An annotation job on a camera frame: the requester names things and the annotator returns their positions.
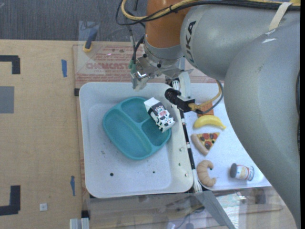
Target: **gray square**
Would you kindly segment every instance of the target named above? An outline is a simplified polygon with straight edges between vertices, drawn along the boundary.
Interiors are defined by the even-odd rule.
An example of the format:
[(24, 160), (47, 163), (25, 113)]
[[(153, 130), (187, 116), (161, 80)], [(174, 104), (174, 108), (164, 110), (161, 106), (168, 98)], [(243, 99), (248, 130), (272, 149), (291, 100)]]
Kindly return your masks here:
[(0, 86), (0, 114), (14, 113), (14, 87)]

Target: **cow print carton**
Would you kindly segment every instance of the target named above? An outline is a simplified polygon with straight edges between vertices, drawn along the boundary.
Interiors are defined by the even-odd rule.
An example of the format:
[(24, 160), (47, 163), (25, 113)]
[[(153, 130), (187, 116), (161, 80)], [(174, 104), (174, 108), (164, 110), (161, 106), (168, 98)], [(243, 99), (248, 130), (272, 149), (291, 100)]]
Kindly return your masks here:
[(175, 121), (164, 105), (155, 98), (144, 102), (146, 110), (162, 132), (171, 128)]

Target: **teal plate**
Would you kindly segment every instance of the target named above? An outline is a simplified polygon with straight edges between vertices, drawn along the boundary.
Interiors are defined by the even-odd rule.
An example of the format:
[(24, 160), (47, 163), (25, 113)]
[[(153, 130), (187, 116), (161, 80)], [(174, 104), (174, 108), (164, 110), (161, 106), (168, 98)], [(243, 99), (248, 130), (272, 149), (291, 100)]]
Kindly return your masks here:
[(141, 160), (157, 152), (171, 136), (161, 132), (148, 115), (142, 97), (128, 98), (103, 117), (103, 128), (112, 143), (128, 158)]

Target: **gray fabric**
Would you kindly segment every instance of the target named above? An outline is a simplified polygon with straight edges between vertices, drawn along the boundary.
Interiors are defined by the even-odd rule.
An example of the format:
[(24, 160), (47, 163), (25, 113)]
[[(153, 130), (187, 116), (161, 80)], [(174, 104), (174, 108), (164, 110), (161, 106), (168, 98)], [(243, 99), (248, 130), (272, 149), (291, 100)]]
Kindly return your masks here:
[[(99, 24), (97, 41), (129, 41), (126, 27), (115, 22), (120, 0), (0, 0), (0, 39), (78, 40), (82, 39), (82, 22)], [(127, 8), (134, 14), (144, 15), (147, 0), (135, 0)], [(132, 26), (135, 39), (144, 34), (141, 25)]]
[(0, 86), (0, 114), (14, 113), (14, 87)]

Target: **beige tape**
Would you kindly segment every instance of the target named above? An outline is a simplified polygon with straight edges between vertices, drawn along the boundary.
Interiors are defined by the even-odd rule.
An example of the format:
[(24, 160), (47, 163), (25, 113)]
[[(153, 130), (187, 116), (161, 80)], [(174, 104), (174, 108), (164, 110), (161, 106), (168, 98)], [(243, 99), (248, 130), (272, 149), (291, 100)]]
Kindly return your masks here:
[(279, 23), (281, 22), (284, 14), (287, 11), (287, 8), (292, 4), (292, 2), (283, 2), (280, 7), (278, 8), (277, 12), (275, 13), (275, 16), (273, 17), (270, 25), (269, 25), (269, 31), (275, 29), (278, 27)]

